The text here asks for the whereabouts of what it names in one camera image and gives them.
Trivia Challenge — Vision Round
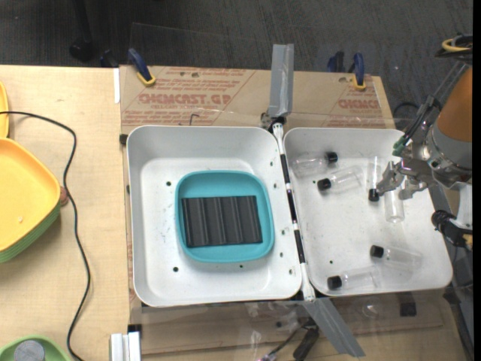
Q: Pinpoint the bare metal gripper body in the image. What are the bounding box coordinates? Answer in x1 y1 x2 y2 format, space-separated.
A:
397 142 473 192

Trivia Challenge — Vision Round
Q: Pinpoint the clear bottle with black cap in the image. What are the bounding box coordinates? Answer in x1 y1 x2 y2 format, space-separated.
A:
369 244 424 273
316 165 365 195
326 265 383 291
366 156 383 203
292 151 339 178

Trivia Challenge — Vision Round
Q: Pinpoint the clear bottle without cap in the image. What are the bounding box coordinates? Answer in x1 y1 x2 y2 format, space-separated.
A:
383 189 407 225

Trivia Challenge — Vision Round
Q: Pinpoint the white plastic tray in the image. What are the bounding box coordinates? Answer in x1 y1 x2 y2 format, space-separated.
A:
126 125 304 308
282 127 454 298

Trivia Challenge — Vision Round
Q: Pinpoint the thin black and white rod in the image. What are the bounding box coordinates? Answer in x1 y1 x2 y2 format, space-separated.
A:
271 123 316 302

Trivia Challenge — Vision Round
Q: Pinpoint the teal plate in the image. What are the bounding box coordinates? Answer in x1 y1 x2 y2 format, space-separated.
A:
174 170 276 264

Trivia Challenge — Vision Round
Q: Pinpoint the black ribbed insert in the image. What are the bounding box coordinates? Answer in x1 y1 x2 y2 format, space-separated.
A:
181 195 264 249

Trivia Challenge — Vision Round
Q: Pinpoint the brown cardboard board red print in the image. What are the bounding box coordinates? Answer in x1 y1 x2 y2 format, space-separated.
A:
119 65 464 356

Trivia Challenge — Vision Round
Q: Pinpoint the black chair base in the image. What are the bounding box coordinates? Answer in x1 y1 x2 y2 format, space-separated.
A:
0 0 167 62

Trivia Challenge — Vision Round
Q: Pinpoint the green plate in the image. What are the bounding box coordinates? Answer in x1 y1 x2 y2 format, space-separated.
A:
0 201 62 265
0 334 73 361

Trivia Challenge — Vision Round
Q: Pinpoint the yellow plate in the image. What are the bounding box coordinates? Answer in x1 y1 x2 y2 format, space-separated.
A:
0 137 62 254

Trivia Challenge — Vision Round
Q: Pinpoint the grey metal can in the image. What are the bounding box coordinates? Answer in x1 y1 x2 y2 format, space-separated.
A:
13 339 47 361

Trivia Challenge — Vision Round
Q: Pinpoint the black cylinder on white bracket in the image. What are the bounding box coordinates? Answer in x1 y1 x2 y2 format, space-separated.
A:
431 184 473 248

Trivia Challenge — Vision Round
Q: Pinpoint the black block with thin wires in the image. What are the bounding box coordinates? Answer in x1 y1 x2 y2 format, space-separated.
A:
261 112 287 130
292 326 321 361

